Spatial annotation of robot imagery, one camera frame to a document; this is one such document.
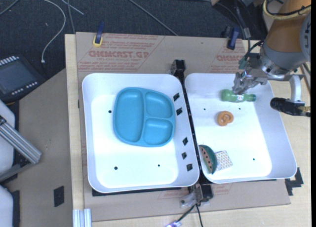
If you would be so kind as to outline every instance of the blue clip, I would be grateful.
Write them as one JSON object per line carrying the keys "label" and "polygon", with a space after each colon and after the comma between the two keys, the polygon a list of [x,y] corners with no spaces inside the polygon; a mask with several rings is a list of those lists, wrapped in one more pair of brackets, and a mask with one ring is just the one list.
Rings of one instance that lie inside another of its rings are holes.
{"label": "blue clip", "polygon": [[240,29],[238,27],[233,27],[233,30],[231,33],[231,39],[228,40],[228,43],[227,43],[228,49],[230,49],[230,50],[235,49],[235,44],[236,44],[236,40],[237,40],[239,33],[240,33]]}
{"label": "blue clip", "polygon": [[105,23],[101,22],[100,25],[99,25],[99,29],[98,29],[97,35],[94,36],[93,45],[96,46],[96,47],[100,47],[101,44],[102,44],[102,41],[103,41],[102,33],[103,33],[104,26],[105,26]]}

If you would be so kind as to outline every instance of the brown donut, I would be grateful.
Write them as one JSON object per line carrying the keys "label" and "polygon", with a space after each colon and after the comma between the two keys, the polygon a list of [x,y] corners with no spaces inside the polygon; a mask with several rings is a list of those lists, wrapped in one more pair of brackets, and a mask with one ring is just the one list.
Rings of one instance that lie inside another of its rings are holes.
{"label": "brown donut", "polygon": [[234,116],[229,111],[222,111],[217,115],[217,123],[220,126],[226,126],[234,120]]}

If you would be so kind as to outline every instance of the black floor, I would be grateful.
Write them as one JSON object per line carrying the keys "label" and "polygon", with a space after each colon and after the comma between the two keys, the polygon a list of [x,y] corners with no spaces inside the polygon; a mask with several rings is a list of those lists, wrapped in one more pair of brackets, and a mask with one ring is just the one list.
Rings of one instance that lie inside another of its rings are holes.
{"label": "black floor", "polygon": [[[42,52],[64,22],[60,9],[43,0],[20,0],[3,12],[14,0],[0,0],[0,58],[21,54],[46,79],[65,67],[64,34],[74,31],[67,5],[62,0],[49,1],[65,12],[67,20],[60,35],[48,46],[43,64]],[[99,22],[104,21],[104,32],[108,33],[221,37],[226,26],[237,26],[232,15],[234,0],[221,0],[214,7],[203,1],[133,1],[169,29],[128,0],[70,0],[70,4],[81,11],[71,11],[75,31],[96,32]],[[264,39],[266,30],[260,8],[251,4],[247,7],[249,14],[242,10],[251,31],[251,39]]]}

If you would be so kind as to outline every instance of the blue plate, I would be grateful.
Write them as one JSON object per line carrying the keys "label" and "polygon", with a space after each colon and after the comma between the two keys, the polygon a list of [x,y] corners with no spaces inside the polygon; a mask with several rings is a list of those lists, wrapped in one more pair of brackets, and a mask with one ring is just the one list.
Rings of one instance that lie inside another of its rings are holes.
{"label": "blue plate", "polygon": [[125,88],[116,97],[113,128],[115,135],[127,144],[164,146],[174,134],[173,103],[168,96],[157,91]]}

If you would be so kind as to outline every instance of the yellow clip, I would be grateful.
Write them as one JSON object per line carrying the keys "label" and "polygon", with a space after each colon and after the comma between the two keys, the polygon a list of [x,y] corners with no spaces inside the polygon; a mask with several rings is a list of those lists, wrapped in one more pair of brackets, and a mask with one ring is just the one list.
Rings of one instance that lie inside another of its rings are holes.
{"label": "yellow clip", "polygon": [[94,39],[93,39],[93,46],[95,46],[95,47],[100,47],[100,46],[102,45],[103,37],[101,37],[100,43],[96,43],[96,42],[95,42],[96,38],[97,38],[97,36],[94,36]]}

